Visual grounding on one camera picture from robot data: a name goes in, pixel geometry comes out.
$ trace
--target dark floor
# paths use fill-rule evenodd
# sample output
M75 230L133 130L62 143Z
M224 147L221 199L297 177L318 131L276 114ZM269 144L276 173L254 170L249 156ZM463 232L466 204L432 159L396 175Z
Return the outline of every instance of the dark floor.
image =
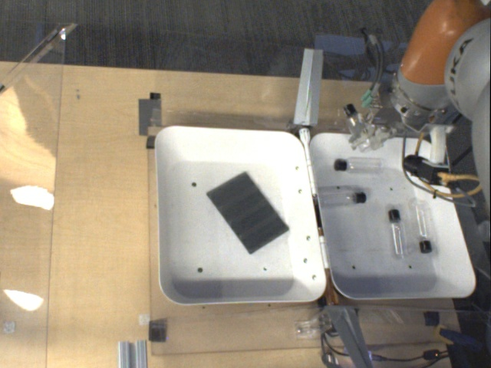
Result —
M359 38L362 27L381 31L395 50L388 63L397 63L431 1L0 0L0 25L78 23L68 64L298 76L316 35ZM18 40L2 40L0 60L18 59Z

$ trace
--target black rectangle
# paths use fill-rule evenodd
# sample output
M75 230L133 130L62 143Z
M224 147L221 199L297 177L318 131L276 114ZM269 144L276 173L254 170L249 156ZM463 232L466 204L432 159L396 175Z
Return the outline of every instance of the black rectangle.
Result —
M288 231L288 226L246 172L206 194L249 254Z

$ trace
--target dark gray rectangular pad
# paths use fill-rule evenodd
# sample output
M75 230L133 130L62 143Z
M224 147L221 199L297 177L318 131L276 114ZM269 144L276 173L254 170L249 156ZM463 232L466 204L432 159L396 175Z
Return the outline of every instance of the dark gray rectangular pad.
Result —
M246 172L206 194L249 254L288 231L288 226Z

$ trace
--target white tray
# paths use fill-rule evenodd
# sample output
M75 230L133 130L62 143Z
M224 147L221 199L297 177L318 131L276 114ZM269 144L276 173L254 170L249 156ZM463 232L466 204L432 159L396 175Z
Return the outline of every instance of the white tray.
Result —
M293 135L172 126L155 149L160 286L169 299L302 302L324 293L305 155ZM206 196L243 172L289 227L251 255Z
M416 140L407 141L407 154ZM375 152L353 151L346 135L321 133L311 142L317 186L357 186L367 202L321 209L328 241L329 267L336 288L354 299L466 297L476 285L469 253L455 206L433 199L413 187L402 173L402 140L388 140ZM420 155L428 157L423 143ZM380 174L334 171L336 159L381 158ZM433 252L421 254L415 212L410 202L427 204L427 223ZM394 254L387 212L400 210L407 236L408 255Z

